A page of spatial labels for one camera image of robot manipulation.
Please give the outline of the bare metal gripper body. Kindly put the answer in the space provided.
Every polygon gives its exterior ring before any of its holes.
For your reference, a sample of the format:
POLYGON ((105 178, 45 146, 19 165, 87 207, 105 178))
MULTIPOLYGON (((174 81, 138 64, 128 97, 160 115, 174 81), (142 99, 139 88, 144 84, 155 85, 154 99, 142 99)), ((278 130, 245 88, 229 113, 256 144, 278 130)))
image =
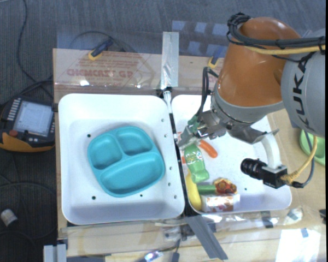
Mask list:
POLYGON ((213 112, 212 110, 202 113, 199 126, 207 127, 209 139, 229 136, 241 141, 260 141, 260 131, 251 127, 251 123, 244 123, 228 117, 226 114, 213 112))

